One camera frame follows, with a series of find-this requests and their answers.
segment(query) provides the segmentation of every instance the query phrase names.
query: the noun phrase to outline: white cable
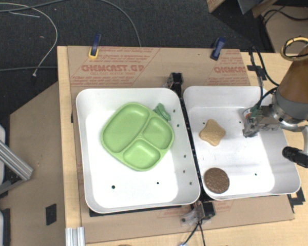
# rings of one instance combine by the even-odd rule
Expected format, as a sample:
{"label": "white cable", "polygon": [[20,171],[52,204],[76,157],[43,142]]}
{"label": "white cable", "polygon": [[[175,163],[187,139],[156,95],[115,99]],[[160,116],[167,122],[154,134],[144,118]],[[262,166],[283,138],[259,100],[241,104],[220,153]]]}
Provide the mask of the white cable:
{"label": "white cable", "polygon": [[[0,5],[13,5],[13,6],[22,6],[22,7],[28,7],[26,5],[20,5],[20,4],[14,4],[14,3],[6,3],[6,2],[0,2]],[[42,58],[42,60],[40,61],[40,63],[38,64],[37,68],[35,69],[34,73],[32,74],[33,76],[36,77],[36,73],[38,71],[38,67],[41,66],[41,64],[43,63],[43,61],[47,58],[47,56],[51,53],[51,51],[54,49],[54,47],[56,46],[57,44],[57,41],[58,41],[58,30],[57,30],[57,27],[56,25],[54,24],[54,22],[52,21],[52,19],[47,15],[45,14],[44,12],[40,11],[39,9],[36,9],[36,8],[31,8],[32,10],[35,10],[36,12],[44,15],[46,18],[48,18],[48,20],[51,22],[52,26],[54,27],[55,29],[55,32],[56,32],[56,39],[55,39],[55,42],[53,43],[53,45],[51,46],[51,48],[49,49],[49,51],[47,52],[47,54]]]}

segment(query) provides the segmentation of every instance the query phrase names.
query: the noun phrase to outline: bread slice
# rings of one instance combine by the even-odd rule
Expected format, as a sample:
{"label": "bread slice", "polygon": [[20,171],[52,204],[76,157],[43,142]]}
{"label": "bread slice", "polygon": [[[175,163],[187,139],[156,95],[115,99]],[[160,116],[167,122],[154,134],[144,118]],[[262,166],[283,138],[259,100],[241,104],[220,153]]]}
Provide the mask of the bread slice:
{"label": "bread slice", "polygon": [[225,135],[226,131],[214,119],[209,119],[200,132],[200,138],[212,146],[217,146]]}

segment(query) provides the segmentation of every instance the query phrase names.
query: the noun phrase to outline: blue clip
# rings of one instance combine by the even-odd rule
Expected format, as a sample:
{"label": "blue clip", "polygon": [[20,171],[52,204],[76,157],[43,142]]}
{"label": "blue clip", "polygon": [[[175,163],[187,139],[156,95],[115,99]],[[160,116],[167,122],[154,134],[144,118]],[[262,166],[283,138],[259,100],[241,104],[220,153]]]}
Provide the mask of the blue clip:
{"label": "blue clip", "polygon": [[92,47],[89,50],[88,56],[90,58],[97,58],[98,52],[99,52],[98,46],[99,46],[101,40],[102,40],[102,34],[101,33],[97,33],[96,36],[94,37],[94,41],[93,41]]}
{"label": "blue clip", "polygon": [[211,58],[214,60],[218,60],[218,57],[220,55],[220,51],[223,48],[223,46],[226,43],[226,39],[224,37],[220,37],[216,40],[215,44],[214,44],[214,50],[211,54]]}

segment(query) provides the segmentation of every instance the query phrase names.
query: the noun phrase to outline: brown patty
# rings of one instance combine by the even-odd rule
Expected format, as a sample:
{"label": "brown patty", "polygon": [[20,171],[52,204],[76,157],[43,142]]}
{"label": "brown patty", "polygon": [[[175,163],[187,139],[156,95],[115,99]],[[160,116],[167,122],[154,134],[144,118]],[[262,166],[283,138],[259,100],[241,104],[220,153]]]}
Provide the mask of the brown patty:
{"label": "brown patty", "polygon": [[229,188],[228,175],[219,168],[208,169],[204,173],[204,183],[214,193],[224,193]]}

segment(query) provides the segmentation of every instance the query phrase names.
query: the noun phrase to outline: green plate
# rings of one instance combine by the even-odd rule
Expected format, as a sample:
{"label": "green plate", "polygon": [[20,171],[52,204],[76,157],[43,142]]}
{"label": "green plate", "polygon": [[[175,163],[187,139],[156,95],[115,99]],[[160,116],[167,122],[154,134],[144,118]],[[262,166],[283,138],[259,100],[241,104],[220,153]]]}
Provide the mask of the green plate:
{"label": "green plate", "polygon": [[101,132],[104,148],[138,171],[155,167],[174,141],[170,124],[148,107],[130,102],[120,107]]}

